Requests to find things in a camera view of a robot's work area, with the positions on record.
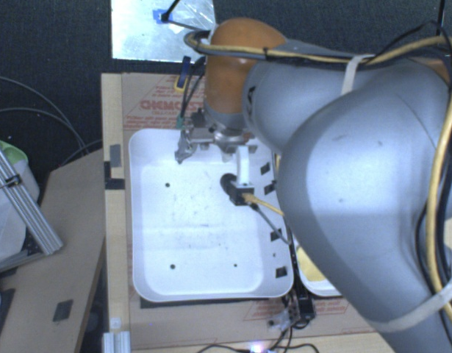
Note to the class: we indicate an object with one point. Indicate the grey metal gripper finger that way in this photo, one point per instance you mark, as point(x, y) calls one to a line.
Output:
point(181, 152)
point(192, 148)

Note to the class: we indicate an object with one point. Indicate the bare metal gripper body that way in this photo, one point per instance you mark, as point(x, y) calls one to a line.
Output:
point(205, 136)

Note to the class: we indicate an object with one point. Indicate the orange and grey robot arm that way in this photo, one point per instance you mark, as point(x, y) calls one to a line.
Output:
point(343, 182)

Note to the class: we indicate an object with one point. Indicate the white plastic tray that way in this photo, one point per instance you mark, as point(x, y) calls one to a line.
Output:
point(321, 288)
point(196, 234)

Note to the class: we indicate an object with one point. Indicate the brown cardboard board red print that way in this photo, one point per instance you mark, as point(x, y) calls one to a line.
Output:
point(218, 326)

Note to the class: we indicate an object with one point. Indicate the black cylinder on white bracket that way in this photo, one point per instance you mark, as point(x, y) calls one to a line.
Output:
point(243, 175)

